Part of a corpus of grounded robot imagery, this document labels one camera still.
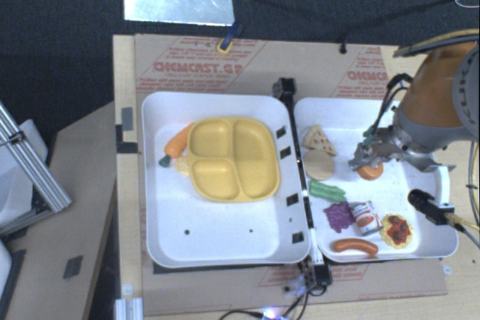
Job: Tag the yellow pasta with red sauce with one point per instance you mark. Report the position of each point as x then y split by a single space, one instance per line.
396 231

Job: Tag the green beans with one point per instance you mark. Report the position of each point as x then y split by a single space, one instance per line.
326 191

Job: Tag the pale yellow toy food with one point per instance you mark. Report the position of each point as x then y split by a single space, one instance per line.
182 165

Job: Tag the small white and orange can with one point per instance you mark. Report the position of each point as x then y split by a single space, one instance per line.
366 219

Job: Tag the white plastic tray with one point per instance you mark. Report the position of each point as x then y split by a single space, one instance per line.
397 191
225 228

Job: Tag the yellow divided plate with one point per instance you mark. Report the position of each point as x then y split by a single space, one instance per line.
232 157

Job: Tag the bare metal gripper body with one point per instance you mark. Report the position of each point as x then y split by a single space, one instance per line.
393 146

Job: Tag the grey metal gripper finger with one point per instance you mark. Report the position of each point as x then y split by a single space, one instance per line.
358 159
376 161

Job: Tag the pizza slice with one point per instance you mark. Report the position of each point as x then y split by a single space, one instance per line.
318 140

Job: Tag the orange carrot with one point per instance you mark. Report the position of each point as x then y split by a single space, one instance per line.
179 141

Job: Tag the orange doughnut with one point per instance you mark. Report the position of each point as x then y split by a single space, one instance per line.
371 173

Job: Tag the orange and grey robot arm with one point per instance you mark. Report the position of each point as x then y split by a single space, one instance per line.
431 93

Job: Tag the purple grapes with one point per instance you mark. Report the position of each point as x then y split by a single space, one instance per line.
338 217

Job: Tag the black cylinder on white bracket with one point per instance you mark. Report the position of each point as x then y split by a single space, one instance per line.
431 207

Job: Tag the brown cardboard board red print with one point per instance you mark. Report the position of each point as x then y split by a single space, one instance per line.
240 63

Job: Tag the orange sausage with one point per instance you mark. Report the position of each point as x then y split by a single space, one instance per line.
354 246

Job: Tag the round tan biscuit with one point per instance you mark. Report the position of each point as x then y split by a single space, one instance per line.
318 165

